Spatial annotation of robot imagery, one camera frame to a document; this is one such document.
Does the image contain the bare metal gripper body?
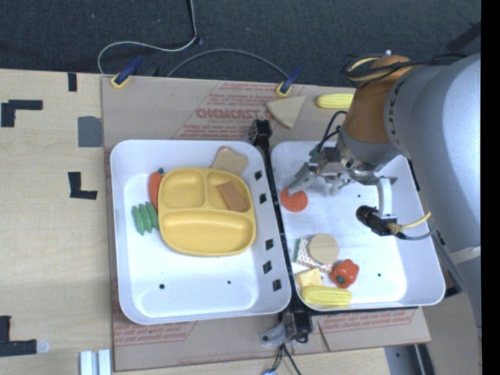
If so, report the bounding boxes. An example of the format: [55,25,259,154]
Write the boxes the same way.
[308,145,386,186]

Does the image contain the orange tomato slice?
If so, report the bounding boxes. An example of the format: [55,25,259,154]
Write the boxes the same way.
[279,187,309,213]

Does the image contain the beige round biscuit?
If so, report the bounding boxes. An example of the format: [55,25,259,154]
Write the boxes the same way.
[308,233,341,263]

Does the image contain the yellow corn cob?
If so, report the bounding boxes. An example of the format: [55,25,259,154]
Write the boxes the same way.
[301,284,353,308]
[316,93,355,110]

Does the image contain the tan triangular sandwich slice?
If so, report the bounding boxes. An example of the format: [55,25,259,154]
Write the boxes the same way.
[266,95,307,130]

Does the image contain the brown rectangular biscuit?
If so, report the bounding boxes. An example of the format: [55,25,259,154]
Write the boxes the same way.
[216,180,250,213]

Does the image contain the tan bread slice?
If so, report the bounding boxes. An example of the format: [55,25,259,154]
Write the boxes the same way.
[210,145,249,177]

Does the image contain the patterned white packet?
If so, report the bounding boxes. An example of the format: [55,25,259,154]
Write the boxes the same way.
[293,237,334,273]

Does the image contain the white plastic tray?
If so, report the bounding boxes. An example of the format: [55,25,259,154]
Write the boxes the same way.
[109,138,292,325]
[270,141,447,313]

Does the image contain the orange bell pepper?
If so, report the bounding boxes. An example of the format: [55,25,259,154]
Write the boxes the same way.
[330,259,360,290]

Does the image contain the yellow cheese wedge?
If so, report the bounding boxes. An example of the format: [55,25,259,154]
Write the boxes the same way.
[295,267,325,289]

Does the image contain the yellow divided plate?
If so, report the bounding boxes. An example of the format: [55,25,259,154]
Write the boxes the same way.
[156,166,257,258]

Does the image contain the brown cardboard board red print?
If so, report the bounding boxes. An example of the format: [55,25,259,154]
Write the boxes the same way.
[100,75,433,373]

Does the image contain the orange carrot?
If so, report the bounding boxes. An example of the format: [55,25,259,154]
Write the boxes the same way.
[148,167,166,211]

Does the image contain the green pea pods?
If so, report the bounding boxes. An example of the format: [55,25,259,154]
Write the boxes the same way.
[130,201,161,236]

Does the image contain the black cylinder on white bracket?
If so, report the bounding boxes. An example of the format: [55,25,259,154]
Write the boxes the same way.
[355,175,400,237]

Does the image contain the black block with thin wires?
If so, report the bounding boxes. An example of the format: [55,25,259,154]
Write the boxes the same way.
[251,119,273,147]
[287,309,314,336]

